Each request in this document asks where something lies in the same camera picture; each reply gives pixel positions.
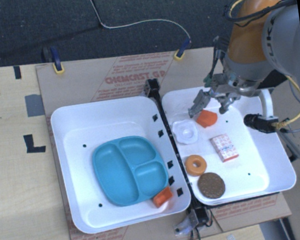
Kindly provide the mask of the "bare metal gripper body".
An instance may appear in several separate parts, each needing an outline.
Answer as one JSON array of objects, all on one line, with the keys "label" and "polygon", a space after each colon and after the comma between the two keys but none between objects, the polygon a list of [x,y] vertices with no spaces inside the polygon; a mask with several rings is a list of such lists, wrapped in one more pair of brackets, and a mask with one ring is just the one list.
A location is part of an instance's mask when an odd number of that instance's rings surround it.
[{"label": "bare metal gripper body", "polygon": [[250,97],[254,95],[261,80],[245,80],[235,73],[214,74],[206,77],[207,87],[210,88],[210,96],[216,99],[221,105],[232,104],[241,96]]}]

